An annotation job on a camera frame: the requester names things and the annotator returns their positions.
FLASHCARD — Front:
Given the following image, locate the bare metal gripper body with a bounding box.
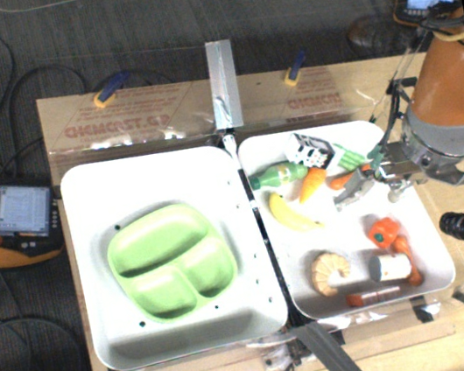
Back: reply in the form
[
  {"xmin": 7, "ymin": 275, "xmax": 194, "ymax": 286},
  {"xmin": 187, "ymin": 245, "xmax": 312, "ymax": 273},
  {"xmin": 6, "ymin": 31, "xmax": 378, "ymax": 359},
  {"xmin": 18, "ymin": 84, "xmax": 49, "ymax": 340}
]
[{"xmin": 368, "ymin": 131, "xmax": 453, "ymax": 195}]

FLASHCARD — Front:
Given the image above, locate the orange sausage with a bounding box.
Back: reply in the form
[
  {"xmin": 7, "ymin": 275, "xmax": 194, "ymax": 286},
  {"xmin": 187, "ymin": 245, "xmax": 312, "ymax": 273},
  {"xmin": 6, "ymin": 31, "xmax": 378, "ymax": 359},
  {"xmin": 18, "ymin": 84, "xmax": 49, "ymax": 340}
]
[{"xmin": 324, "ymin": 164, "xmax": 375, "ymax": 193}]

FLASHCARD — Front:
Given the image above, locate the yellow banana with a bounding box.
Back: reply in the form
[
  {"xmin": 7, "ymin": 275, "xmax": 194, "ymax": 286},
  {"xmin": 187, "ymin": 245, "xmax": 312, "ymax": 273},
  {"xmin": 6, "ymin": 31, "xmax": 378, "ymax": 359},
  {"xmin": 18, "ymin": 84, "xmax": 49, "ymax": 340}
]
[{"xmin": 265, "ymin": 183, "xmax": 326, "ymax": 239}]

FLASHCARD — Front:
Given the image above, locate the green and yellow bottle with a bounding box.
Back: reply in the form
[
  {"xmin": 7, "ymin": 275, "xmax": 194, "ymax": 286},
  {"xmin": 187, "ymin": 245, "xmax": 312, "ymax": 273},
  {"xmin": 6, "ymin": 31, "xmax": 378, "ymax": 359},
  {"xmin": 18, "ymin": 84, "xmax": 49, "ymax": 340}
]
[{"xmin": 246, "ymin": 157, "xmax": 312, "ymax": 193}]

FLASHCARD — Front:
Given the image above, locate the white plastic tray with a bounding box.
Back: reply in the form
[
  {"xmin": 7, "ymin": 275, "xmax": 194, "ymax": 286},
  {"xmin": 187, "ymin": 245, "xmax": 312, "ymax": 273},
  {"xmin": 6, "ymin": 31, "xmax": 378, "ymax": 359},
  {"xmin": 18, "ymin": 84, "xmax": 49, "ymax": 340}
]
[
  {"xmin": 56, "ymin": 132, "xmax": 295, "ymax": 371},
  {"xmin": 234, "ymin": 105, "xmax": 461, "ymax": 331}
]

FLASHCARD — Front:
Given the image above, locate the brown cardboard board red print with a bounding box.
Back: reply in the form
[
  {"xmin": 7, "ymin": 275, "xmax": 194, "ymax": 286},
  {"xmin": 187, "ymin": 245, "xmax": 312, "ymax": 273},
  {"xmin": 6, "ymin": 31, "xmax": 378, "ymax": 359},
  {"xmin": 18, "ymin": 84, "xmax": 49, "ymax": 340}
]
[{"xmin": 34, "ymin": 23, "xmax": 464, "ymax": 371}]

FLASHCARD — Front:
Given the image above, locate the black and white carton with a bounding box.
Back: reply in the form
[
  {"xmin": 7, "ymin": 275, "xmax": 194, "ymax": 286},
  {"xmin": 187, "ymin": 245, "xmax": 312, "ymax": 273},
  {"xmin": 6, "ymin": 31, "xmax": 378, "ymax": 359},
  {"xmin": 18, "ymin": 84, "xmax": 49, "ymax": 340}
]
[{"xmin": 281, "ymin": 125, "xmax": 339, "ymax": 176}]

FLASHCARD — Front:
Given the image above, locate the orange carrot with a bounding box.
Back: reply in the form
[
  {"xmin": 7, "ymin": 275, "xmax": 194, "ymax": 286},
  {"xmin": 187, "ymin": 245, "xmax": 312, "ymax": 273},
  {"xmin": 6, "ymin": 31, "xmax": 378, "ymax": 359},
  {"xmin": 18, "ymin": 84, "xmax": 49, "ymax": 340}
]
[{"xmin": 292, "ymin": 164, "xmax": 333, "ymax": 206}]

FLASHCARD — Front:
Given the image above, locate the white can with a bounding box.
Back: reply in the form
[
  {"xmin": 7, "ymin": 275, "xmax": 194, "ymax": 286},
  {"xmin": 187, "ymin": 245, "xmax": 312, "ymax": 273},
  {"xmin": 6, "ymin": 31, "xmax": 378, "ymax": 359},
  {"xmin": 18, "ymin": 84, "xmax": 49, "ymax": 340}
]
[{"xmin": 366, "ymin": 249, "xmax": 416, "ymax": 286}]

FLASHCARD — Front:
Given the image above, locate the green striped packet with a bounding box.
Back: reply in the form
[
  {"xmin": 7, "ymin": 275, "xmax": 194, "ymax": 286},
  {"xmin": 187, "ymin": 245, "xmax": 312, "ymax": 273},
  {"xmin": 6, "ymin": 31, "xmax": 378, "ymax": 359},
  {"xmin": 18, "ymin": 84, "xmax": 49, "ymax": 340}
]
[{"xmin": 331, "ymin": 138, "xmax": 369, "ymax": 175}]

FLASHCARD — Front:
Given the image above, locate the green divided plate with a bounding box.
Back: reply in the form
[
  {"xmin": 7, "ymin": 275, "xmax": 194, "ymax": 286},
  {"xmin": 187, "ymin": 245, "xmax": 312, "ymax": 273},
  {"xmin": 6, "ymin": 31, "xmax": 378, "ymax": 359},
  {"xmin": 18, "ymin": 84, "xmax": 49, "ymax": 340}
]
[{"xmin": 99, "ymin": 193, "xmax": 247, "ymax": 333}]

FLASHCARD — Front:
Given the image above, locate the orange bell pepper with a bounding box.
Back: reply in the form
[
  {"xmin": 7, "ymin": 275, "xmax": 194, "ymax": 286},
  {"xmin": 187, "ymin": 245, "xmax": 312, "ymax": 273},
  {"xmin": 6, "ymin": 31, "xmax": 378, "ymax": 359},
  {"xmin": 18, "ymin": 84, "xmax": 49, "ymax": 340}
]
[{"xmin": 363, "ymin": 214, "xmax": 405, "ymax": 253}]

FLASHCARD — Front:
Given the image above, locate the tan croissant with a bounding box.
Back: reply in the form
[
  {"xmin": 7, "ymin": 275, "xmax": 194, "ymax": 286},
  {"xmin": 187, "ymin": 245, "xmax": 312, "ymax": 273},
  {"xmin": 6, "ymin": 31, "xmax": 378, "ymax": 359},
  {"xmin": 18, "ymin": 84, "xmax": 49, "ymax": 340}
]
[{"xmin": 306, "ymin": 248, "xmax": 355, "ymax": 300}]

